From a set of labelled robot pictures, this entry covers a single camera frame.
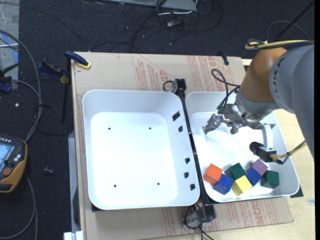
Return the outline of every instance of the blue cube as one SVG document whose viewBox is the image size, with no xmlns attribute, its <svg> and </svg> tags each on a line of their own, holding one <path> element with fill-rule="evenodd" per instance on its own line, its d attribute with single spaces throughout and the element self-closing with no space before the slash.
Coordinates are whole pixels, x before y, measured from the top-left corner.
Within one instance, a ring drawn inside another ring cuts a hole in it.
<svg viewBox="0 0 320 240">
<path fill-rule="evenodd" d="M 262 176 L 259 172 L 257 172 L 253 167 L 251 167 L 247 172 L 246 172 L 246 177 L 248 180 L 251 182 L 251 184 L 254 186 L 255 184 L 258 183 L 258 181 L 261 180 Z"/>
<path fill-rule="evenodd" d="M 213 189 L 218 191 L 219 193 L 225 195 L 231 189 L 232 184 L 234 183 L 234 179 L 225 175 L 221 174 L 221 177 L 217 184 L 213 186 Z"/>
</svg>

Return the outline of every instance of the black floor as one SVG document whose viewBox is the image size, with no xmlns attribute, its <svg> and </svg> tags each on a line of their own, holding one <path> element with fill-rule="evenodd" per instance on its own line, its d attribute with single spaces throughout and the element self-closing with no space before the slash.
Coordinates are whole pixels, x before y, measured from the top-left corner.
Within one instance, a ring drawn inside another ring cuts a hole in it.
<svg viewBox="0 0 320 240">
<path fill-rule="evenodd" d="M 256 52 L 245 50 L 249 39 L 272 41 L 285 22 L 292 21 L 312 1 L 199 0 L 198 13 L 182 14 L 182 25 L 166 28 L 162 23 L 168 16 L 157 16 L 154 7 L 93 0 L 20 0 L 18 38 L 28 51 L 19 46 L 18 77 L 38 89 L 28 52 L 36 68 L 47 59 L 62 69 L 67 65 L 66 51 L 212 56 L 224 51 L 227 56 L 251 59 Z M 160 6 L 158 11 L 172 12 Z M 314 5 L 296 25 L 279 40 L 314 40 Z M 38 239 L 61 240 L 63 233 L 71 230 L 66 133 L 73 130 L 72 102 L 69 95 L 62 124 L 65 87 L 58 79 L 40 78 L 45 106 L 38 130 L 28 141 L 26 172 L 36 198 Z M 36 94 L 24 85 L 9 93 L 0 92 L 0 132 L 25 139 L 39 111 L 37 105 Z M 44 173 L 46 167 L 53 170 L 52 175 Z M 0 194 L 0 239 L 21 231 L 32 213 L 32 194 L 24 177 L 14 192 Z M 34 219 L 15 239 L 34 239 L 35 230 Z"/>
</svg>

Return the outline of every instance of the red button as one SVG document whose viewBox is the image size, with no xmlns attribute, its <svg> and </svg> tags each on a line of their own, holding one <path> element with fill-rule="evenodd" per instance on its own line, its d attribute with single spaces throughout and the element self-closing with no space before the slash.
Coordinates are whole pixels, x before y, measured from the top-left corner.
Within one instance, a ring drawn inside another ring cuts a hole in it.
<svg viewBox="0 0 320 240">
<path fill-rule="evenodd" d="M 12 170 L 10 168 L 5 168 L 3 171 L 2 171 L 2 174 L 6 177 L 8 177 L 10 174 L 11 174 Z"/>
</svg>

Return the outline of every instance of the block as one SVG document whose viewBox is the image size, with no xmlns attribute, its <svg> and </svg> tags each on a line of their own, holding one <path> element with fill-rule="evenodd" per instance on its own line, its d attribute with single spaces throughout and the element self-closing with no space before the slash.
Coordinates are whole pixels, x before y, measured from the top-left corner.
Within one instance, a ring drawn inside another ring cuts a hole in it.
<svg viewBox="0 0 320 240">
<path fill-rule="evenodd" d="M 254 168 L 262 176 L 267 171 L 268 166 L 261 159 L 258 159 L 253 163 L 251 168 Z"/>
<path fill-rule="evenodd" d="M 217 184 L 215 184 L 213 186 L 213 189 L 218 191 L 219 193 L 225 195 L 226 193 L 228 193 L 230 191 L 233 183 L 234 183 L 233 178 L 230 178 L 229 176 L 222 173 Z"/>
<path fill-rule="evenodd" d="M 244 175 L 233 182 L 231 189 L 233 190 L 236 196 L 239 196 L 243 192 L 250 189 L 251 187 L 252 187 L 252 184 L 250 183 L 248 178 Z"/>
<path fill-rule="evenodd" d="M 279 185 L 279 173 L 273 170 L 267 170 L 261 178 L 261 186 L 274 189 Z"/>
<path fill-rule="evenodd" d="M 254 186 L 256 185 L 262 178 L 262 175 L 258 173 L 255 168 L 251 167 L 245 174 L 251 184 Z"/>
<path fill-rule="evenodd" d="M 225 175 L 229 176 L 230 178 L 237 180 L 240 177 L 246 175 L 245 170 L 242 168 L 240 163 L 236 163 L 229 167 L 225 172 Z"/>
<path fill-rule="evenodd" d="M 211 163 L 205 170 L 203 179 L 211 185 L 216 185 L 220 180 L 221 174 L 222 169 Z"/>
</svg>

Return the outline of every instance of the yellow handheld controller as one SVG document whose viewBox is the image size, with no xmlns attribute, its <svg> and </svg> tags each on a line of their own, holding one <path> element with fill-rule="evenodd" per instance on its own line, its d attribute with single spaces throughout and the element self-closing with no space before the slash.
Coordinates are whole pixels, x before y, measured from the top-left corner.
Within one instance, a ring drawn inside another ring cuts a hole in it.
<svg viewBox="0 0 320 240">
<path fill-rule="evenodd" d="M 27 163 L 27 144 L 0 132 L 0 193 L 9 193 L 18 185 Z"/>
</svg>

